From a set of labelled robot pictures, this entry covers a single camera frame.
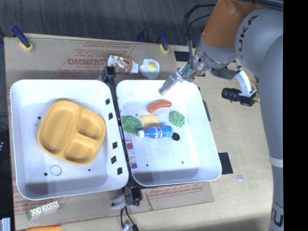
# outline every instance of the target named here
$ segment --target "yellow divided plate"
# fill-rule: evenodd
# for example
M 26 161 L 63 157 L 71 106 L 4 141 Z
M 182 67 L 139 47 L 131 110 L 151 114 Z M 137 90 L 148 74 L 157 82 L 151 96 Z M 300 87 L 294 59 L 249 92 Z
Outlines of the yellow divided plate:
M 68 163 L 85 165 L 97 156 L 106 135 L 103 118 L 71 102 L 54 103 L 38 132 L 43 151 Z

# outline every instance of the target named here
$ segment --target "plastic bottle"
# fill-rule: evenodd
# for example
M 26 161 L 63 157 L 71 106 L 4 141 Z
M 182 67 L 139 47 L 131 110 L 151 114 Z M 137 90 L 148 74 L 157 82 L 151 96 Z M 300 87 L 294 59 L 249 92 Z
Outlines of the plastic bottle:
M 143 131 L 138 131 L 139 138 L 149 137 L 151 139 L 159 139 L 164 137 L 171 137 L 173 130 L 171 126 L 165 127 L 151 127 L 150 129 Z

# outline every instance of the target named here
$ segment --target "white bottle cap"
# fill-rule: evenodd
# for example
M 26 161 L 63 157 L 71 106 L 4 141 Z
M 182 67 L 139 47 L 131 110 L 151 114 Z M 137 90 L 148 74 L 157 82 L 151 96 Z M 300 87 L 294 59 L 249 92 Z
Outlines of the white bottle cap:
M 143 138 L 144 137 L 144 131 L 143 130 L 139 130 L 138 131 L 138 137 L 139 138 Z

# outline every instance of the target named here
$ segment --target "sausage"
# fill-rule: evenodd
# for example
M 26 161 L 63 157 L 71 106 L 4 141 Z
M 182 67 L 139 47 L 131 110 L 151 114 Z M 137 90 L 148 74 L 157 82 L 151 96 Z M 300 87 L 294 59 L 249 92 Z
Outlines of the sausage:
M 152 104 L 148 108 L 148 112 L 153 113 L 155 110 L 160 109 L 160 108 L 169 108 L 172 106 L 172 103 L 169 101 L 159 101 L 154 104 Z

